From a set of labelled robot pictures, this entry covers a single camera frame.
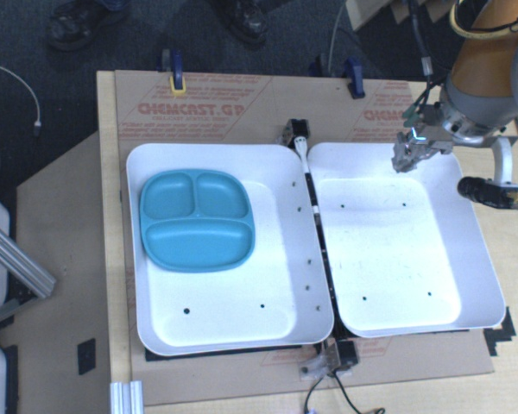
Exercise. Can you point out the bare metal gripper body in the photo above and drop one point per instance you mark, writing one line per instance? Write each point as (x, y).
(433, 138)

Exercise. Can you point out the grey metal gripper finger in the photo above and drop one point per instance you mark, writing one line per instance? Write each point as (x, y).
(419, 157)
(400, 158)

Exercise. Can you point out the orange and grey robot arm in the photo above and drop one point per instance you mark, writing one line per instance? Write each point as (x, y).
(485, 58)

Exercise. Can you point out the white plastic tray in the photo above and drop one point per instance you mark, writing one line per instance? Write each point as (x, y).
(393, 252)
(241, 300)

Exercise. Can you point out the thin black and white rod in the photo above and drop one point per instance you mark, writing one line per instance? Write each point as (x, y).
(316, 205)

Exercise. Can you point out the brown cardboard board red print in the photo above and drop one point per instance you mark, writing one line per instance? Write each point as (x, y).
(250, 102)

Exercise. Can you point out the blue divided plate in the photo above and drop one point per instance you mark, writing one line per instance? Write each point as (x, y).
(198, 235)

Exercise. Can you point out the person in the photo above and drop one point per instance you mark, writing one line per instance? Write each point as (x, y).
(239, 11)

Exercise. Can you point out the black cylinder on white bracket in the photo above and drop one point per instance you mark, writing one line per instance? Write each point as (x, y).
(483, 190)

